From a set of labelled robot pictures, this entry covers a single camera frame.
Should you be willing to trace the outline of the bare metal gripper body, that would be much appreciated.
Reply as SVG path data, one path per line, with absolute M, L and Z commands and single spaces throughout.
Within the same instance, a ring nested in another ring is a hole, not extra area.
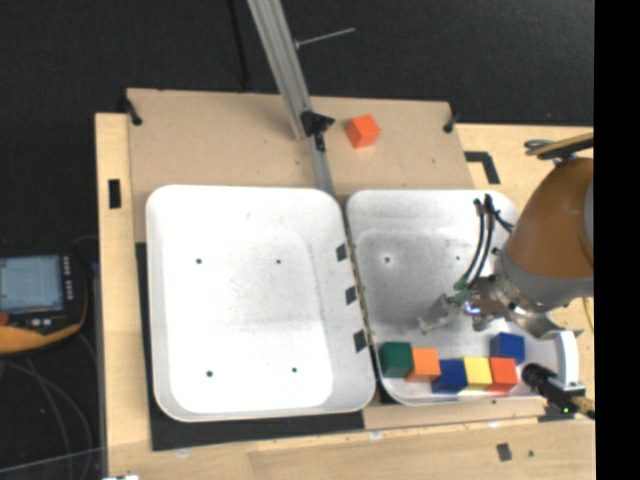
M 472 316 L 491 313 L 494 321 L 511 322 L 536 339 L 552 339 L 564 330 L 550 318 L 551 307 L 527 298 L 505 277 L 480 278 L 470 290 L 468 306 Z

